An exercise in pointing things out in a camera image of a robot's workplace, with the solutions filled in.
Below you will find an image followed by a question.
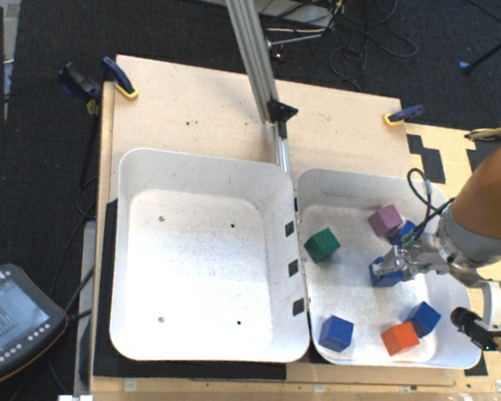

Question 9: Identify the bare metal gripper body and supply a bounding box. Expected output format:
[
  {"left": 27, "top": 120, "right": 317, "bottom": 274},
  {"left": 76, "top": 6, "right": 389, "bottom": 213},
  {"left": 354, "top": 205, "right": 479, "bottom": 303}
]
[{"left": 402, "top": 230, "right": 489, "bottom": 290}]

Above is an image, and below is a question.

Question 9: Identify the purple cube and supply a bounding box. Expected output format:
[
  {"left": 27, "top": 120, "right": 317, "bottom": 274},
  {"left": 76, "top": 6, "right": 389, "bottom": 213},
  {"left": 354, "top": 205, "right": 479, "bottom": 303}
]
[{"left": 365, "top": 200, "right": 406, "bottom": 241}]

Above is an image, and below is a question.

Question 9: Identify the white plastic tray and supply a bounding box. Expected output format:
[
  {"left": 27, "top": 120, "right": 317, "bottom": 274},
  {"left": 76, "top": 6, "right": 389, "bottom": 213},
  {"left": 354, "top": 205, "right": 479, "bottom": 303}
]
[
  {"left": 98, "top": 144, "right": 329, "bottom": 380},
  {"left": 278, "top": 166, "right": 500, "bottom": 382}
]

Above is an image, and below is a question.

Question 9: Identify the orange cube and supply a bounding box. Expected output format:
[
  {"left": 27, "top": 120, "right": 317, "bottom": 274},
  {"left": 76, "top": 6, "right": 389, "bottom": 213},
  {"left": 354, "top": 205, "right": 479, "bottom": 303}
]
[{"left": 377, "top": 318, "right": 424, "bottom": 360}]

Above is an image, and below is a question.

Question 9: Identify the green cube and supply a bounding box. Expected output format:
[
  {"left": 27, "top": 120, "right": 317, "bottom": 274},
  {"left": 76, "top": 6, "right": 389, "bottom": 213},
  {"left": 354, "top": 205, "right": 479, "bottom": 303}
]
[{"left": 301, "top": 224, "right": 343, "bottom": 266}]

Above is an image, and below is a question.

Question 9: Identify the pale wood board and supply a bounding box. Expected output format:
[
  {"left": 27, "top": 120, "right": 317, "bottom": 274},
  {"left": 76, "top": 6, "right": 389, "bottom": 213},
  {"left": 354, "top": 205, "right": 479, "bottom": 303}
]
[{"left": 83, "top": 53, "right": 488, "bottom": 401}]

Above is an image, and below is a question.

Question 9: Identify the black cylinder on white bracket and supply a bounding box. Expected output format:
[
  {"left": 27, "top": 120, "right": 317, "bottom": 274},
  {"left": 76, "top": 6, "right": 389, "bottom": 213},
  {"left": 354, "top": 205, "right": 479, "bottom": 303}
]
[{"left": 446, "top": 275, "right": 501, "bottom": 354}]

